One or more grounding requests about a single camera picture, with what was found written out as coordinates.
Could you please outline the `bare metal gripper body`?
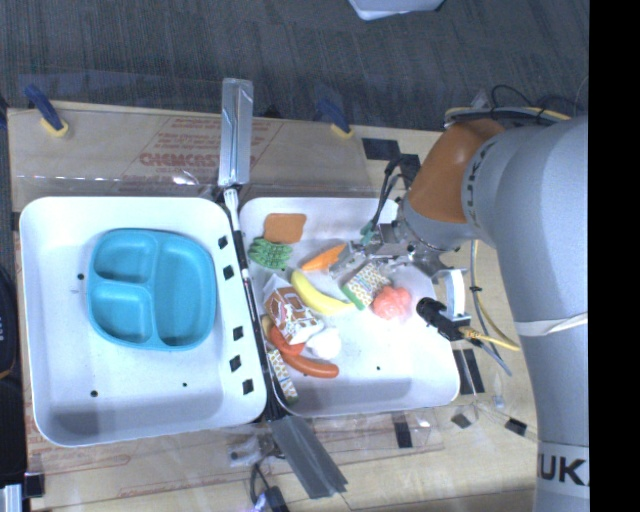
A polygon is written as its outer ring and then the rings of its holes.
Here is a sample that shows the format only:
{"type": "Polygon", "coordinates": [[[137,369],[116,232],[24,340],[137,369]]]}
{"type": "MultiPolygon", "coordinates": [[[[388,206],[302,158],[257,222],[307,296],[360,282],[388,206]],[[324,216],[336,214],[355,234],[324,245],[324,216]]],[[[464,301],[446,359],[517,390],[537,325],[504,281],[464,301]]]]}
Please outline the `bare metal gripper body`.
{"type": "Polygon", "coordinates": [[[417,237],[405,222],[381,223],[373,226],[369,222],[361,230],[361,238],[351,244],[355,263],[371,261],[373,258],[397,259],[401,265],[411,265],[428,277],[451,270],[440,259],[443,252],[417,237]]]}

